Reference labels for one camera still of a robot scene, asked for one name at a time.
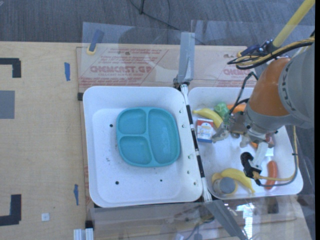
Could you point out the blue divided plate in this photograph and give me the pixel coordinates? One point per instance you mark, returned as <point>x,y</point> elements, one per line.
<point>150,136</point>

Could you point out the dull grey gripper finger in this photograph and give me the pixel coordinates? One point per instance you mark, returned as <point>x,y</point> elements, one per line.
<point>245,141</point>
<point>220,134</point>

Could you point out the green broccoli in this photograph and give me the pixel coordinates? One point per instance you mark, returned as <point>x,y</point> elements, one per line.
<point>221,109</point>

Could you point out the yellow banana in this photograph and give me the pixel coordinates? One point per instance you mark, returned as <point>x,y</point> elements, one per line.
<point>238,176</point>
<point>210,114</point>

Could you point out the yellow can grey lid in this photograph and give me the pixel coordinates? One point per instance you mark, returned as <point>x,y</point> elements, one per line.
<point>226,185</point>

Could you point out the white plastic tray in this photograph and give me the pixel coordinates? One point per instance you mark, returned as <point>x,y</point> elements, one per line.
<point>105,144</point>
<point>225,154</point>

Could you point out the red and white carton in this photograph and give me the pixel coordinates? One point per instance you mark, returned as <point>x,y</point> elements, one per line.
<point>205,130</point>

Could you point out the brown cardboard board red print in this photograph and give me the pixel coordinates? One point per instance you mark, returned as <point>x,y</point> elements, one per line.
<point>140,66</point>

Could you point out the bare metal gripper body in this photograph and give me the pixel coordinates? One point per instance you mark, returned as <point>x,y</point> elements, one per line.
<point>238,125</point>

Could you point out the orange sausage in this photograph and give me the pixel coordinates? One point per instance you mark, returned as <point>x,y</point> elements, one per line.
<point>272,174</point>

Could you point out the small orange toy food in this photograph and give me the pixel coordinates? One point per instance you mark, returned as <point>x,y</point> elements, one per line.
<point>254,145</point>

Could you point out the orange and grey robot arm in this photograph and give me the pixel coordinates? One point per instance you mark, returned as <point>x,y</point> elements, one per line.
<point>272,94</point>

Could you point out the orange carrot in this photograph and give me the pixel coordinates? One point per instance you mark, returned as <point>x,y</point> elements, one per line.
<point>237,107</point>

